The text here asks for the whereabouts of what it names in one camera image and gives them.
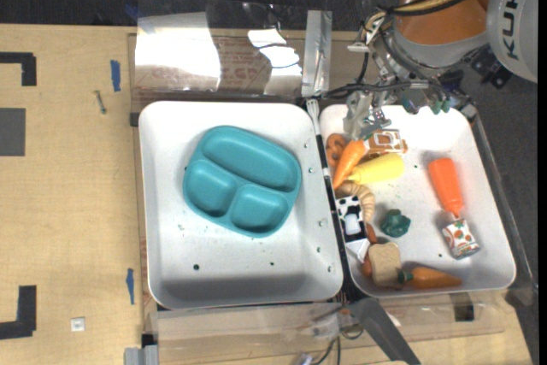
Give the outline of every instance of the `white tray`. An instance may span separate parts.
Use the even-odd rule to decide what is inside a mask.
[[[302,184],[285,224],[266,238],[230,231],[185,203],[185,165],[212,127],[248,129],[298,159]],[[156,102],[138,121],[150,292],[169,309],[333,297],[343,272],[308,114],[286,103]]]
[[[397,105],[385,106],[383,110],[392,122],[386,129],[399,130],[409,150],[403,154],[402,177],[368,185],[376,197],[374,230],[379,239],[398,244],[403,268],[426,265],[457,275],[463,282],[458,287],[438,290],[396,291],[378,287],[361,274],[360,263],[349,253],[354,283],[373,297],[422,296],[510,286],[516,276],[515,259],[468,120],[454,109],[439,115],[429,108],[411,115]],[[344,133],[346,112],[343,104],[329,106],[321,112],[321,134],[325,141],[334,132]],[[440,232],[449,216],[441,209],[427,172],[427,164],[442,156],[456,164],[464,201],[462,217],[468,221],[481,246],[481,251],[461,260],[452,257]],[[388,209],[400,209],[412,221],[409,231],[400,238],[385,236],[379,228]]]

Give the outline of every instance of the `wooden table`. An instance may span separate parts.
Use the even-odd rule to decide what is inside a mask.
[[[135,32],[0,25],[0,51],[32,52],[38,64],[36,86],[21,86],[20,65],[0,64],[0,108],[26,109],[25,155],[0,156],[0,260],[6,267],[0,273],[0,322],[16,320],[19,286],[37,287],[37,329],[31,337],[0,340],[3,365],[122,364],[124,349],[140,346],[144,316],[129,125],[128,37]],[[333,56],[347,58],[340,64],[345,71],[358,72],[359,58],[340,48]],[[119,91],[111,60],[121,66]],[[128,269],[134,273],[134,303]],[[492,318],[503,327],[500,333],[410,345],[423,363],[531,363],[515,311],[502,300],[499,306]],[[73,332],[71,319],[79,317],[85,330]],[[343,364],[386,360],[376,346],[350,348],[342,357]]]

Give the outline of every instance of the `orange toy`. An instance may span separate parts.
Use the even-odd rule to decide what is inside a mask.
[[[350,176],[351,171],[365,155],[365,152],[367,152],[367,148],[362,140],[351,140],[347,144],[338,161],[334,179],[332,180],[334,190],[337,190],[345,179]]]
[[[430,162],[428,168],[443,209],[459,218],[463,207],[463,198],[454,162],[450,158],[439,158]]]
[[[344,152],[345,146],[348,144],[342,134],[331,134],[326,140],[326,161],[332,168],[338,166],[338,161]]]
[[[425,266],[414,268],[409,273],[400,271],[397,279],[400,284],[408,284],[415,289],[452,287],[459,286],[462,283],[462,279],[454,275],[438,271],[437,269],[426,268]]]
[[[367,252],[365,261],[361,265],[361,274],[365,277],[371,278],[373,276],[373,264],[370,262],[370,255]]]

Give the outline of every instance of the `plastic food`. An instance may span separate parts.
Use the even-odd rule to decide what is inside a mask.
[[[459,286],[462,279],[437,269],[419,266],[410,272],[399,271],[397,281],[401,285],[410,285],[415,289],[434,289]]]
[[[377,286],[400,288],[398,281],[401,270],[399,247],[393,242],[371,245],[368,249],[373,268],[373,282]]]
[[[368,254],[368,251],[367,251],[367,255],[365,256],[365,261],[361,265],[361,273],[368,278],[373,276],[373,265],[370,262],[370,254]]]
[[[465,219],[460,217],[463,196],[458,183],[456,165],[448,157],[429,163],[429,174],[443,209],[451,212],[456,220],[443,228],[442,233],[455,259],[468,257],[480,250],[480,246]]]
[[[391,209],[385,214],[385,219],[380,224],[382,230],[392,238],[400,238],[409,230],[411,220],[401,214],[399,209]]]
[[[400,177],[403,172],[403,158],[397,153],[389,153],[355,166],[347,179],[357,184],[368,184],[393,180]]]
[[[459,218],[463,208],[463,197],[458,183],[456,165],[452,159],[445,157],[430,162],[427,168],[443,209]]]
[[[336,197],[353,197],[359,198],[361,205],[362,219],[365,222],[370,222],[373,219],[376,201],[374,194],[365,185],[358,185],[351,181],[344,181],[336,190]]]
[[[326,140],[326,161],[332,168],[338,166],[338,161],[348,142],[342,134],[331,134]]]
[[[370,241],[371,245],[378,243],[378,238],[376,238],[376,232],[372,225],[367,224],[367,238]]]
[[[362,159],[366,151],[365,142],[362,140],[351,140],[347,144],[338,161],[336,172],[334,173],[334,179],[332,181],[332,188],[334,190],[337,190],[350,176],[351,171],[353,171],[353,168]]]

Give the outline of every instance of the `teal plate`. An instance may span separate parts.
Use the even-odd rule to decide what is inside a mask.
[[[182,190],[202,217],[254,238],[279,230],[302,180],[291,152],[253,132],[230,126],[208,130],[186,167]]]

